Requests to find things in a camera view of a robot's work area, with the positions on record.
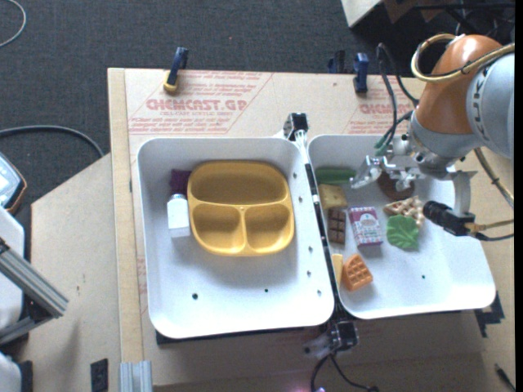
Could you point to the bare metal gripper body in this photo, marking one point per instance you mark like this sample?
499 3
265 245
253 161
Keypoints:
412 161

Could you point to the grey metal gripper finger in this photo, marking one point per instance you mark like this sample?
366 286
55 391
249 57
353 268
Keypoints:
369 172
404 180

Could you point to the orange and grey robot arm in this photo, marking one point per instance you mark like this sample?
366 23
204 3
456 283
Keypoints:
449 96

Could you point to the brown toy doughnut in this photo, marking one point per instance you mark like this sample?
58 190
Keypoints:
388 190

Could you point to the toy pizza slice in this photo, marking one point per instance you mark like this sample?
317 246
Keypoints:
404 207

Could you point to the green toy cucumber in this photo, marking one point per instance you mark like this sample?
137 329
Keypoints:
333 175

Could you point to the yellow toy cracker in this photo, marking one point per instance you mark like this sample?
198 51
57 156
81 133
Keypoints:
332 195

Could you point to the green toy lettuce leaf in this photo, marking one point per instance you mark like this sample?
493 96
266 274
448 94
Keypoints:
402 233

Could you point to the pink and white carton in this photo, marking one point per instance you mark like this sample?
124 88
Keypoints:
365 225

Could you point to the brown toy chocolate bar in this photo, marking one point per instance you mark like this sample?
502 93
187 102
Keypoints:
337 225

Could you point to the white plastic tray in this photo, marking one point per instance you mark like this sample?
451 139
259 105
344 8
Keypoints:
229 292
429 276

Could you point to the yellow toy cheese wedge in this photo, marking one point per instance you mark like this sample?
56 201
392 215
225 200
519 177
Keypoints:
337 268

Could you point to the orange toy waffle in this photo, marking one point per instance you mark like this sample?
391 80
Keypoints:
356 274

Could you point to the yellow divided plate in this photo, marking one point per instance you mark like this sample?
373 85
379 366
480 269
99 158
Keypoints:
239 186

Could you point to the brown cardboard board, red print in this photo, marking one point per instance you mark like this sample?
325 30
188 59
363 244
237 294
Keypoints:
253 108

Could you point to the purple toy block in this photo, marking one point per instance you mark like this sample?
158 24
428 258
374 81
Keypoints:
178 180

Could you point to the white plastic bottle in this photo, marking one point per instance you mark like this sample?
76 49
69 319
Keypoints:
178 216

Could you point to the black cylinder on white bracket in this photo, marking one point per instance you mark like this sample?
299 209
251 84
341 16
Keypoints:
445 216

